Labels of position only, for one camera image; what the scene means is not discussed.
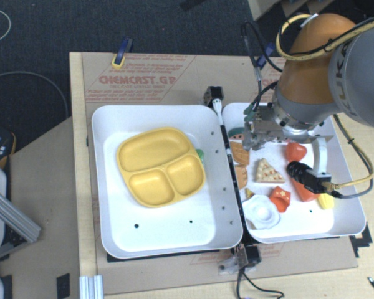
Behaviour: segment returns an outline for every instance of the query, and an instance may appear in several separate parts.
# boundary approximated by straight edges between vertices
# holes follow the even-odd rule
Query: yellow divided plate
[[[178,202],[205,183],[195,147],[176,128],[157,128],[127,139],[117,150],[117,161],[129,191],[147,207]]]

